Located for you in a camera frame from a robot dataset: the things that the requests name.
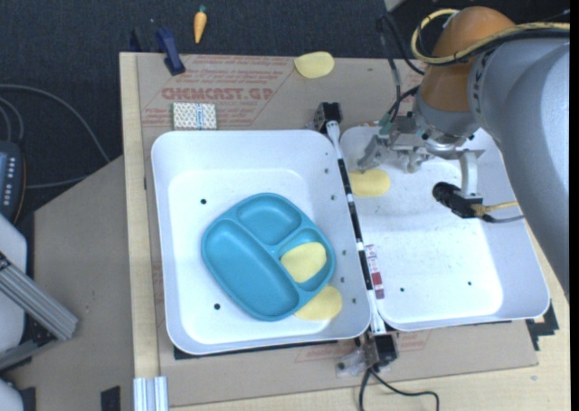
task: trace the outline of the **small box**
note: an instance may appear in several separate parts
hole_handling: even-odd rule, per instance
[[[175,102],[173,104],[173,129],[217,129],[215,106],[212,103]]]

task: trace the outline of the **white cable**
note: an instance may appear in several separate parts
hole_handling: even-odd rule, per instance
[[[45,189],[48,187],[60,187],[60,186],[67,186],[69,184],[75,184],[81,182],[83,179],[86,179],[87,176],[80,176],[74,177],[72,179],[64,179],[63,181],[55,181],[51,183],[42,183],[42,184],[31,184],[27,185],[26,189]]]
[[[18,142],[22,142],[24,138],[24,120],[18,109],[4,97],[0,97],[0,102],[2,102],[6,107],[8,107],[14,115],[18,118],[18,124],[20,125],[20,133],[18,134]]]
[[[92,138],[92,140],[94,141],[95,145],[97,146],[97,149],[99,150],[100,154],[103,156],[103,158],[107,161],[107,163],[110,162],[110,158],[107,155],[107,152],[105,152],[104,148],[101,146],[99,140],[97,139],[96,135],[94,134],[94,132],[92,131],[92,129],[90,128],[89,124],[86,122],[86,120],[80,115],[80,113],[78,111],[76,111],[68,102],[65,102],[64,100],[62,100],[60,97],[55,96],[54,94],[51,94],[50,92],[47,91],[43,91],[40,89],[36,89],[30,86],[23,86],[20,84],[0,84],[0,91],[24,91],[24,92],[30,92],[32,94],[37,94],[37,95],[41,95],[44,96],[48,99],[51,99],[55,102],[60,103],[63,107],[65,107],[66,109],[68,109],[70,112],[72,112],[72,114],[81,122],[82,126],[84,126],[84,128],[87,130],[87,132],[89,133],[90,137]]]

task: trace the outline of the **yellow cable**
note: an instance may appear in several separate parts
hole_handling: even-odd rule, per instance
[[[445,15],[452,16],[454,14],[457,14],[458,12],[459,10],[456,9],[441,9],[432,14],[427,15],[425,18],[422,19],[420,25],[414,30],[414,33],[410,41],[414,57],[416,57],[419,60],[422,60],[423,62],[429,63],[430,65],[441,65],[444,63],[456,62],[461,58],[463,58],[465,55],[468,55],[473,51],[476,51],[480,47],[487,45],[488,43],[492,43],[493,41],[496,41],[497,39],[508,36],[510,34],[522,33],[524,31],[529,30],[570,31],[571,29],[570,24],[564,23],[533,22],[529,24],[516,24],[515,26],[510,26],[509,28],[505,28],[504,30],[490,34],[489,36],[479,41],[476,41],[474,44],[470,45],[466,49],[463,49],[462,51],[459,51],[453,55],[446,55],[442,57],[429,57],[428,55],[424,55],[423,53],[421,53],[417,47],[419,33],[435,18]]]
[[[499,210],[501,208],[509,208],[511,206],[518,206],[517,200],[513,200],[511,202],[503,202],[502,204],[496,205],[474,204],[470,207],[475,211],[476,216],[483,216],[487,213],[494,212],[495,210]]]

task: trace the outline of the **blue clamp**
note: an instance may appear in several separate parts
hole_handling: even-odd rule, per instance
[[[185,66],[179,58],[179,52],[177,51],[175,44],[175,37],[167,28],[161,27],[155,33],[157,37],[157,43],[161,48],[161,51],[166,53],[165,65],[171,72],[171,74],[176,75],[185,72]]]

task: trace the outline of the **yellow sponge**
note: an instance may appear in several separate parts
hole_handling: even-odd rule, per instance
[[[334,70],[334,57],[325,52],[305,53],[293,62],[299,74],[305,78],[320,78]]]
[[[294,314],[302,320],[331,320],[342,310],[342,295],[327,285]]]
[[[348,173],[352,192],[359,197],[378,197],[390,189],[390,177],[381,169],[368,169],[366,172]]]
[[[298,245],[283,254],[280,263],[295,282],[305,282],[326,264],[326,249],[319,242]]]

